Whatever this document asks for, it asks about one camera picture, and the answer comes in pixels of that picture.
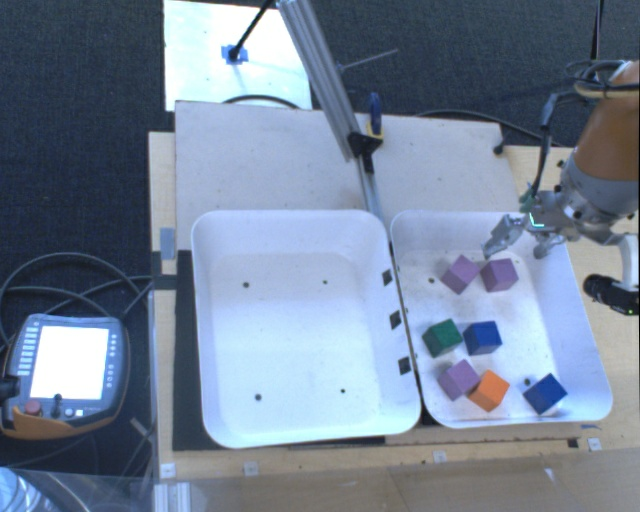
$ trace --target white screen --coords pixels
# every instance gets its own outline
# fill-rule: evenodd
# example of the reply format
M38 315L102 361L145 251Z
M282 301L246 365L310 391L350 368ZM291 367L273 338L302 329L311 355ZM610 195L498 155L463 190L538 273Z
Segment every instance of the white screen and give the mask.
M42 327L33 371L33 398L100 400L109 329Z

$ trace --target black rod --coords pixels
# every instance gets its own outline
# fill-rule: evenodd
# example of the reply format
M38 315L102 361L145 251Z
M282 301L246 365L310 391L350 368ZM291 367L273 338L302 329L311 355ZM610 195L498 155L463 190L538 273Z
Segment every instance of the black rod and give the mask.
M260 7L260 11L258 11L258 14L256 14L256 17L253 18L253 21L251 22L251 25L249 25L249 28L246 30L244 34L242 34L242 37L240 38L240 41L238 41L238 44L236 44L233 48L231 48L231 50L229 50L229 60L232 60L232 61L238 60L238 55L240 54L240 49L242 48L242 45L245 43L247 38L251 35L251 32L253 31L254 28L256 28L256 25L260 21L260 18L262 18L262 16L267 11L267 9L271 7L271 4L273 4L273 2L274 0L265 0L265 2L262 4L262 7Z

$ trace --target cube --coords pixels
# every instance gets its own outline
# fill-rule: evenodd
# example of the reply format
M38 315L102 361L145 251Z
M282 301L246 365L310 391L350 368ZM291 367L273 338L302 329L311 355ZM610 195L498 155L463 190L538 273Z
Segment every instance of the cube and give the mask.
M432 325L422 335L422 339L433 357L446 354L462 342L462 334L450 318Z
M466 359L454 364L438 377L438 384L451 400L467 394L480 382L480 376Z
M550 373L525 391L524 397L538 414L543 414L567 394L562 385Z
M509 258L487 263L480 271L482 281L488 292L508 290L518 280L518 274Z
M502 345L502 338L495 322L476 322L462 333L470 356L490 354Z
M459 256L442 276L441 281L460 295L480 272L480 268L465 256Z
M469 400L485 411L491 412L502 403L508 389L509 383L506 380L487 370L480 379L478 387L469 394Z

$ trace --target green light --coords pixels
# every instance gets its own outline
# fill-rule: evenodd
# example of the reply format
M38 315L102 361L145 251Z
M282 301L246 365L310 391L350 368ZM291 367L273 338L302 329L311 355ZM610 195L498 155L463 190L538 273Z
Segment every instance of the green light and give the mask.
M533 214L531 212L529 212L529 221L531 222L531 225L534 228L543 228L544 227L544 224L536 224L536 221L533 220Z

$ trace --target plastic tray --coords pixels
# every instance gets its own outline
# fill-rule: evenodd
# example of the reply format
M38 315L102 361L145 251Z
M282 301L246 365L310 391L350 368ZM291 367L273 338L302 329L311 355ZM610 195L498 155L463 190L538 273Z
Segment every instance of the plastic tray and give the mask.
M215 211L194 224L192 251L203 419L214 441L246 448L416 424L420 395L378 219Z
M502 215L407 211L392 223L400 287L427 410L453 428L599 420L609 413L612 395L566 246L536 260L535 239L525 233L509 250L494 255L492 259L511 258L516 267L519 281L510 290L488 293L478 276L456 295L440 281L461 254L484 264L481 243ZM473 322L494 320L503 345L491 354L471 357L463 342L434 359L421 337L428 327L447 318L461 333ZM498 408L487 413L465 397L451 401L440 388L436 381L440 373L463 358L480 375L492 369L510 383ZM538 416L522 392L548 373L555 375L568 396Z

